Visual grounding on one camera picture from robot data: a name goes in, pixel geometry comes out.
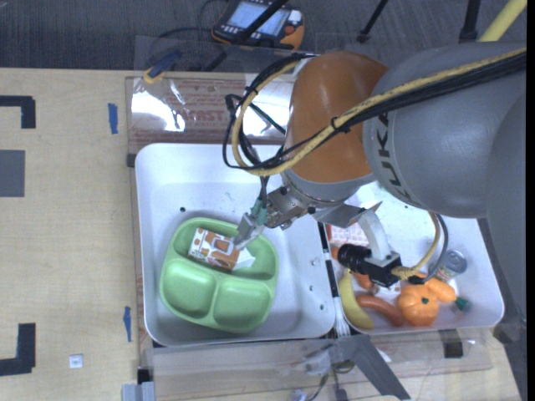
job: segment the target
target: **green plate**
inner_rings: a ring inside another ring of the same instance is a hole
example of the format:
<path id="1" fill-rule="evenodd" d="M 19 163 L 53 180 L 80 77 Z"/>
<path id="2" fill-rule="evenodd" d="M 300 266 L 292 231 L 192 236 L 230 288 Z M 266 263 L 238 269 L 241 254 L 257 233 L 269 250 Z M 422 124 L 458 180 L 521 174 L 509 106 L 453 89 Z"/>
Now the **green plate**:
<path id="1" fill-rule="evenodd" d="M 180 224 L 167 248 L 160 277 L 160 296 L 178 317 L 206 327 L 250 332 L 268 317 L 278 277 L 278 254 L 260 235 L 247 245 L 255 257 L 250 267 L 217 270 L 187 258 L 197 228 L 235 236 L 237 227 L 208 218 Z"/>

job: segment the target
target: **orange device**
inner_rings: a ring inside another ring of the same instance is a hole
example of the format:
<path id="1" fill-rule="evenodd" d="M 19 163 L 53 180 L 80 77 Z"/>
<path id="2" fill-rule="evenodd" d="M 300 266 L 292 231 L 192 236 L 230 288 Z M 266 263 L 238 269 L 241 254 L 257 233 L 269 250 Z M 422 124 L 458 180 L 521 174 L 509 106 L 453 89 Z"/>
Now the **orange device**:
<path id="1" fill-rule="evenodd" d="M 239 33 L 256 21 L 272 3 L 272 0 L 231 0 L 212 27 L 212 37 L 226 44 L 237 43 Z M 295 50 L 301 46 L 303 35 L 303 14 L 285 4 L 252 33 L 245 43 L 239 44 Z"/>

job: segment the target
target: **snack wrapper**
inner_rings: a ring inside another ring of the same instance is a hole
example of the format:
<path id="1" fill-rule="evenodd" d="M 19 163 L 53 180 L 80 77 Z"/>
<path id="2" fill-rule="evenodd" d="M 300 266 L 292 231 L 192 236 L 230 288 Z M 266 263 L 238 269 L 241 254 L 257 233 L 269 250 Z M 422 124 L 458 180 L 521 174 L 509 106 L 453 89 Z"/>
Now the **snack wrapper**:
<path id="1" fill-rule="evenodd" d="M 340 227 L 327 225 L 327 239 L 331 245 L 342 246 L 343 244 L 354 244 L 368 246 L 369 241 L 359 223 L 342 229 Z"/>
<path id="2" fill-rule="evenodd" d="M 247 249 L 238 250 L 230 237 L 200 227 L 195 231 L 188 257 L 228 271 L 250 267 L 255 261 Z"/>

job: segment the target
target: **yellow cable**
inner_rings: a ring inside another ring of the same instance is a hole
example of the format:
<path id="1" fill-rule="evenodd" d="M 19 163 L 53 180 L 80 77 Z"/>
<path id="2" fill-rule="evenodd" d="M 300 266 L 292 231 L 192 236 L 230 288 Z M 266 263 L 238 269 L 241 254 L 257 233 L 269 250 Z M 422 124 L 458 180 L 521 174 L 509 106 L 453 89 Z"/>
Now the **yellow cable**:
<path id="1" fill-rule="evenodd" d="M 441 227 L 439 225 L 438 218 L 436 218 L 436 215 L 432 212 L 430 212 L 429 215 L 433 220 L 433 224 L 435 225 L 435 239 L 433 239 L 433 242 L 431 243 L 427 253 L 420 259 L 420 261 L 418 261 L 416 265 L 413 267 L 397 266 L 392 269 L 392 274 L 397 276 L 401 281 L 406 281 L 418 273 L 420 268 L 431 259 L 431 256 L 435 252 L 436 246 L 438 245 L 438 241 L 441 239 Z"/>
<path id="2" fill-rule="evenodd" d="M 435 73 L 429 76 L 425 76 L 423 78 L 412 80 L 405 84 L 401 84 L 400 86 L 390 89 L 382 94 L 374 95 L 366 99 L 365 101 L 361 102 L 360 104 L 355 105 L 353 108 L 347 110 L 345 113 L 343 113 L 338 118 L 336 118 L 332 124 L 327 125 L 321 131 L 319 131 L 319 133 L 312 140 L 306 143 L 296 155 L 294 155 L 288 160 L 285 160 L 282 164 L 277 165 L 270 169 L 253 169 L 251 167 L 247 167 L 247 165 L 243 162 L 243 160 L 241 160 L 241 158 L 240 160 L 238 160 L 239 152 L 237 152 L 238 151 L 237 140 L 238 140 L 238 130 L 242 123 L 243 114 L 245 113 L 245 108 L 243 106 L 242 111 L 240 113 L 240 117 L 237 119 L 237 123 L 234 127 L 235 129 L 232 131 L 232 149 L 233 151 L 235 151 L 235 156 L 237 158 L 239 165 L 246 168 L 247 172 L 249 172 L 250 174 L 254 174 L 258 176 L 270 176 L 270 175 L 280 174 L 281 172 L 288 170 L 292 166 L 297 164 L 304 156 L 306 156 L 308 153 L 313 151 L 318 145 L 320 145 L 321 142 L 325 138 L 327 138 L 329 135 L 331 135 L 338 127 L 342 126 L 344 123 L 351 120 L 353 117 L 357 116 L 364 110 L 369 109 L 370 107 L 373 107 L 374 105 L 380 104 L 383 101 L 386 101 L 387 99 L 404 94 L 413 89 L 417 89 L 421 86 L 425 86 L 427 84 L 430 84 L 439 80 L 447 79 L 447 78 L 455 78 L 456 76 L 465 74 L 473 69 L 484 67 L 485 65 L 488 65 L 490 63 L 495 63 L 497 61 L 510 58 L 512 56 L 524 53 L 526 51 L 527 51 L 526 48 L 520 48 L 511 52 L 497 55 L 495 57 L 483 59 L 481 61 L 476 61 L 475 63 L 468 63 L 468 64 L 461 65 L 459 67 L 455 67 L 453 69 L 443 70 L 443 71 L 440 71 L 439 73 Z M 274 74 L 271 78 L 277 77 L 280 73 L 283 73 L 284 71 L 286 71 L 286 69 L 283 69 L 277 74 Z"/>
<path id="3" fill-rule="evenodd" d="M 478 42 L 494 42 L 499 40 L 526 6 L 527 0 L 509 0 L 479 38 Z"/>
<path id="4" fill-rule="evenodd" d="M 271 76 L 268 76 L 263 82 L 261 82 L 257 86 L 256 90 L 253 90 L 247 96 L 245 101 L 243 101 L 242 107 L 240 108 L 240 113 L 238 117 L 236 118 L 236 121 L 234 122 L 234 126 L 232 127 L 232 153 L 234 154 L 234 159 L 236 159 L 236 162 L 240 166 L 247 167 L 247 164 L 245 163 L 245 161 L 242 159 L 240 155 L 240 150 L 238 147 L 238 138 L 239 138 L 240 128 L 242 127 L 243 117 L 245 115 L 245 111 L 247 110 L 247 107 L 256 98 L 256 96 L 262 90 L 264 86 L 271 83 L 274 79 L 276 79 L 281 74 L 286 73 L 292 67 L 295 67 L 298 63 L 300 63 L 300 61 L 291 62 L 287 64 L 286 66 L 284 66 L 284 68 L 277 71 L 276 73 L 272 74 Z"/>

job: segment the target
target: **black tripod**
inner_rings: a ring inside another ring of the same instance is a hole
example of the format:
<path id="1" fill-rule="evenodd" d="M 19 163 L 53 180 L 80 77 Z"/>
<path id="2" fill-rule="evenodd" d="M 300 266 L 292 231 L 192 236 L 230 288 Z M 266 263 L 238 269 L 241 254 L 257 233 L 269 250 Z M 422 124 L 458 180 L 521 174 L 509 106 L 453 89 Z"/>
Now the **black tripod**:
<path id="1" fill-rule="evenodd" d="M 377 5 L 377 8 L 372 13 L 371 18 L 369 19 L 366 26 L 362 30 L 360 30 L 360 34 L 359 36 L 357 36 L 357 40 L 359 42 L 364 43 L 369 39 L 369 32 L 371 31 L 371 28 L 374 26 L 375 21 L 377 21 L 377 18 L 383 12 L 383 9 L 385 8 L 386 3 L 388 1 L 389 0 L 381 0 L 379 2 L 379 4 Z M 479 13 L 479 7 L 481 5 L 481 1 L 482 0 L 468 0 L 465 23 L 459 35 L 460 43 L 473 41 L 477 38 L 476 22 L 477 22 L 477 15 Z"/>
<path id="2" fill-rule="evenodd" d="M 377 21 L 377 18 L 379 17 L 381 12 L 383 12 L 383 9 L 385 8 L 386 3 L 388 1 L 389 0 L 381 0 L 379 2 L 377 8 L 375 8 L 366 26 L 362 30 L 360 30 L 360 34 L 357 36 L 357 40 L 359 42 L 364 43 L 369 39 L 369 32 L 371 31 L 371 28 L 374 26 L 375 21 Z"/>

